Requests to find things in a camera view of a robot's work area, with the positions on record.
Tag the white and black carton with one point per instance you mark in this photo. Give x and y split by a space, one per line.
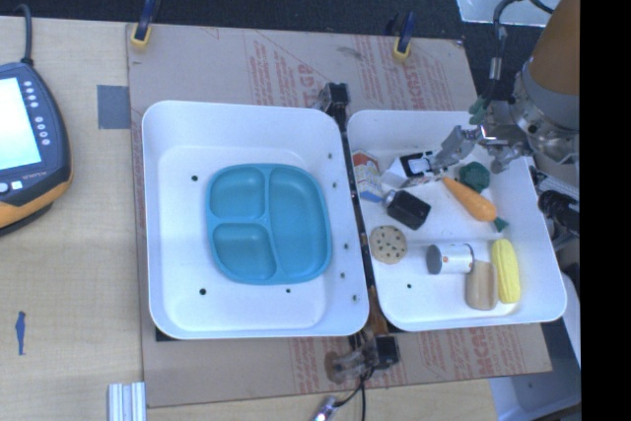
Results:
411 165

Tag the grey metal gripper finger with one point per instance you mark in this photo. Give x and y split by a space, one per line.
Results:
456 145
508 159

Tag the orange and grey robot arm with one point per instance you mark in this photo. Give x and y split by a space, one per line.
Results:
557 44

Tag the green broccoli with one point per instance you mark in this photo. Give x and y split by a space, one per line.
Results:
474 176

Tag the white plastic tray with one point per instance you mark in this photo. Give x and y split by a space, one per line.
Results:
177 212
434 301

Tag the blue divided plate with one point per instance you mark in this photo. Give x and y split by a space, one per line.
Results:
296 222

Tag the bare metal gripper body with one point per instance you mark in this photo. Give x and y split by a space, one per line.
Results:
535 133

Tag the yellow corn cob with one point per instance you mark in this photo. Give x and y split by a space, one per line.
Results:
506 270

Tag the white can with grey lid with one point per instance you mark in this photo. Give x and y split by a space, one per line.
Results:
456 258

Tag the brown cardboard board red print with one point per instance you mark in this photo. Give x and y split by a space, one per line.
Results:
197 64

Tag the black cylinder on white bracket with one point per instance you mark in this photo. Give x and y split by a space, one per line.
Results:
557 204

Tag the black bottle with silver cap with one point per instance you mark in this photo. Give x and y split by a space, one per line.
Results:
409 209

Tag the thin black and white rod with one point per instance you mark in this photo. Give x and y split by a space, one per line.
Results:
357 207

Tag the beige bread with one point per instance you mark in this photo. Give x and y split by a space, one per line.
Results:
480 286

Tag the orange carrot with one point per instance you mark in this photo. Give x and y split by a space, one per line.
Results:
470 201

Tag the beige chocolate chip biscuit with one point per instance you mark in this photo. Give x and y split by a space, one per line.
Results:
388 244

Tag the white and red carton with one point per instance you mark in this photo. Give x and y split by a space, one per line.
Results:
367 175

